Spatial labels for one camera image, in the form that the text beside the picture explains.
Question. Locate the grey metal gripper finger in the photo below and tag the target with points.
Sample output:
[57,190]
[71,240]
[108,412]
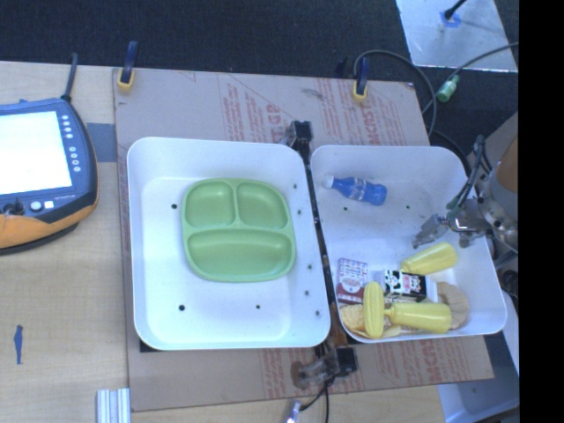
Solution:
[426,231]
[465,239]

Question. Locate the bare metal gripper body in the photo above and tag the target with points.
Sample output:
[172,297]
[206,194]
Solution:
[478,218]

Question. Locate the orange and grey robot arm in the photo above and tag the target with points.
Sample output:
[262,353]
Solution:
[506,183]

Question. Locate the small yellow squeeze bottle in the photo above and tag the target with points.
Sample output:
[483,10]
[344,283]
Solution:
[434,257]

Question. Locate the black and white milk carton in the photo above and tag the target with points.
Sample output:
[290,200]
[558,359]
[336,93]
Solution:
[405,282]

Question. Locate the tan round biscuit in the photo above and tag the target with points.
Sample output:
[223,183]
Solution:
[458,302]

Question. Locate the blue plastic bottle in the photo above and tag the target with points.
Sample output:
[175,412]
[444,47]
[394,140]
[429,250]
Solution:
[359,190]

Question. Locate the white plastic tray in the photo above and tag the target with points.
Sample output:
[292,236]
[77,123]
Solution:
[220,315]
[396,157]

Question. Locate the large yellow squeeze bottle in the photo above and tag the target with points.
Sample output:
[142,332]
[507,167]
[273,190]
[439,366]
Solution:
[423,317]

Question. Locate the red and white packet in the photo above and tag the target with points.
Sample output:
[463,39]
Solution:
[351,280]

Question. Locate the yellow ridged crisp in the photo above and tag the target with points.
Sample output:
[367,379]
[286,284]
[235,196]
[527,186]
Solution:
[352,317]

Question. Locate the green divided plate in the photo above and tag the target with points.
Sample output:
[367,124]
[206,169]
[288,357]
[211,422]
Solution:
[238,245]

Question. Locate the brown cardboard board, red print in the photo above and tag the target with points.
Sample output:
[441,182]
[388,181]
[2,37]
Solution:
[185,104]

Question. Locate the black cylinder on white bracket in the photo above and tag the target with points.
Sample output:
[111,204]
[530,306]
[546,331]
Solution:
[510,280]

